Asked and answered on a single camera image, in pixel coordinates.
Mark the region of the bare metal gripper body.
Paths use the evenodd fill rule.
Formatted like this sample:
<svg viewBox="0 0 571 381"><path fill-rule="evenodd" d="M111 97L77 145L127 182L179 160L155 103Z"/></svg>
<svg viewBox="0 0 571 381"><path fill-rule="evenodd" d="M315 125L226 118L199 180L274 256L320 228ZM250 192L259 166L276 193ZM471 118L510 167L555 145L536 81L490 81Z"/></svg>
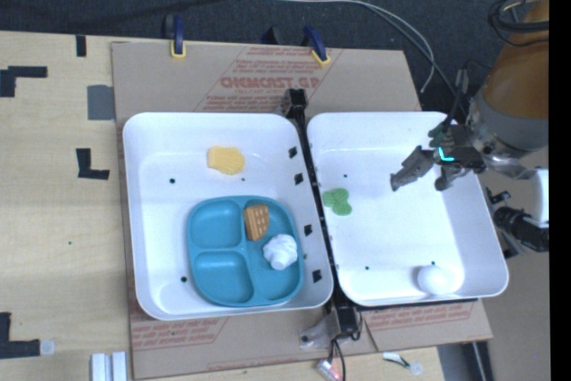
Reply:
<svg viewBox="0 0 571 381"><path fill-rule="evenodd" d="M508 178L526 178L526 155L497 138L487 127L440 123L431 130L435 163L441 178L459 178L493 170Z"/></svg>

